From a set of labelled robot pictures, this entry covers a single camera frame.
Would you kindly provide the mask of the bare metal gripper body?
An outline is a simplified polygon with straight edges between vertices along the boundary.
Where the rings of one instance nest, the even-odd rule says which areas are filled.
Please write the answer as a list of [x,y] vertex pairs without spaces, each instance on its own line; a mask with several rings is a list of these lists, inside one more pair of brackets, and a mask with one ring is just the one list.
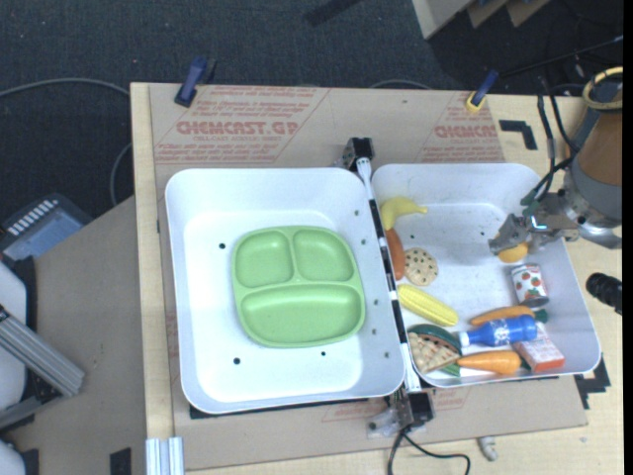
[[622,237],[615,233],[620,223],[605,216],[585,200],[547,196],[529,217],[529,231],[539,245],[562,238],[584,239],[608,249],[620,249]]

